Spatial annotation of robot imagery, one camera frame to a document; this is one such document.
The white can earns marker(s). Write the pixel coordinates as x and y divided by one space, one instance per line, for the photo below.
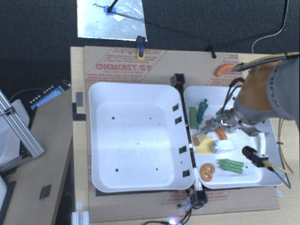
223 146

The orange sausage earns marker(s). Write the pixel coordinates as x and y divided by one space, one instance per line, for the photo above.
223 69
222 134

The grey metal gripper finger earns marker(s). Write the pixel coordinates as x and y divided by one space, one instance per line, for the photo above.
207 126
219 123

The black cylinder on white bracket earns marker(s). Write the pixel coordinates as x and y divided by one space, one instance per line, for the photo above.
255 155

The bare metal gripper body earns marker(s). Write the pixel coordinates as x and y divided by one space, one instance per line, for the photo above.
234 122

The tan ice cream cone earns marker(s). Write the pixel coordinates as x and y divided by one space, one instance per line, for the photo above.
198 139

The thin black and white rod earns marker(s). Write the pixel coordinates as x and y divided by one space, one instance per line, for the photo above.
187 125

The brown cardboard board, red print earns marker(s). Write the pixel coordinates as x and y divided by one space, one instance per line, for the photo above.
131 67

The green beans bundle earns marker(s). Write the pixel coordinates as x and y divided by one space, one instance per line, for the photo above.
230 166

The yellow cheese slice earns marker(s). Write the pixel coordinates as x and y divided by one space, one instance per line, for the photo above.
205 146

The light green cylinder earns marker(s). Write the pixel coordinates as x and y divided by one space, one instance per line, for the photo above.
193 118

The white plastic tray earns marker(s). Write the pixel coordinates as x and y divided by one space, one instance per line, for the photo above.
133 137
246 179

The small orange toy piece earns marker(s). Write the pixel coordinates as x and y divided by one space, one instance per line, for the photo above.
207 122

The dark green toy bottle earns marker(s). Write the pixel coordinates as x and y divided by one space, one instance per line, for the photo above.
201 110

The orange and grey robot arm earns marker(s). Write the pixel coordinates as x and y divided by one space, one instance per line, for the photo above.
269 90

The orange pretzel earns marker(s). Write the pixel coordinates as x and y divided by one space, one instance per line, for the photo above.
207 172

